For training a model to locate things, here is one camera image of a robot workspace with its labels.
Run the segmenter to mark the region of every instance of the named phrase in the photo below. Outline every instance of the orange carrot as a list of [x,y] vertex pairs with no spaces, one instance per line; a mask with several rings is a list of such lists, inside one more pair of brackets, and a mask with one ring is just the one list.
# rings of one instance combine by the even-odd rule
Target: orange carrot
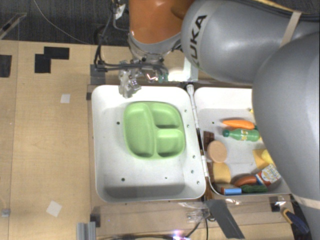
[[231,126],[234,128],[243,128],[252,130],[255,128],[255,125],[247,120],[224,120],[223,123],[227,126]]

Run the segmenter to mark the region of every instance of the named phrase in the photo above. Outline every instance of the green bottle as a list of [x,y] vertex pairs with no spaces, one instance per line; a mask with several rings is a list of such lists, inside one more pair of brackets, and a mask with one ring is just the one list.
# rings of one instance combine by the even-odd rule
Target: green bottle
[[260,138],[260,134],[257,130],[248,129],[223,130],[222,135],[224,137],[230,136],[238,141],[256,142]]

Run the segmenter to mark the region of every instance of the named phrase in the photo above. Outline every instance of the white tape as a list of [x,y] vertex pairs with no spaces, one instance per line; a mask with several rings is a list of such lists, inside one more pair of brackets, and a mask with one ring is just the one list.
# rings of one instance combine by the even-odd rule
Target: white tape
[[62,205],[58,204],[55,201],[51,201],[48,208],[46,209],[46,212],[54,217],[58,217],[60,211],[61,211]]
[[297,196],[295,194],[292,194],[294,199],[301,205],[313,208],[313,209],[318,209],[320,210],[320,201],[319,200],[313,200],[313,199],[309,199],[309,198],[304,198],[304,197],[300,197]]
[[62,94],[60,103],[70,103],[71,94]]

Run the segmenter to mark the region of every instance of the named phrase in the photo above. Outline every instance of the wooden surface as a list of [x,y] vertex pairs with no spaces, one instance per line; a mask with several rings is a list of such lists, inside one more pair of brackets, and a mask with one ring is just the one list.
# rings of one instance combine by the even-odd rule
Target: wooden surface
[[[4,44],[7,45],[0,42],[0,54],[15,54],[17,58],[16,50],[4,52],[3,48],[7,47]],[[35,54],[43,54],[44,46],[69,47],[70,58],[52,60],[51,74],[35,74]],[[10,78],[0,78],[0,194],[6,197],[2,207],[11,209],[9,221],[4,218],[0,221],[1,240],[74,240],[77,223],[89,221],[86,93],[95,48],[19,42],[17,61],[12,63],[13,69],[18,68],[17,75],[13,70]],[[105,56],[110,63],[131,58],[126,47],[106,47]],[[167,63],[174,65],[183,61],[181,54],[175,56]],[[70,103],[60,103],[62,94],[70,94]],[[62,206],[57,217],[46,212],[51,201]],[[247,239],[293,239],[291,227],[280,218],[278,223],[264,224],[264,218],[255,217],[255,213],[244,216],[257,220],[257,225],[240,226]],[[241,217],[240,212],[235,217],[236,220]],[[154,223],[162,219],[154,213]],[[131,221],[129,227],[139,223]],[[119,221],[117,227],[121,229],[126,225]],[[205,239],[205,235],[205,230],[199,229],[192,239]],[[209,236],[209,239],[226,239],[217,225],[210,229]]]

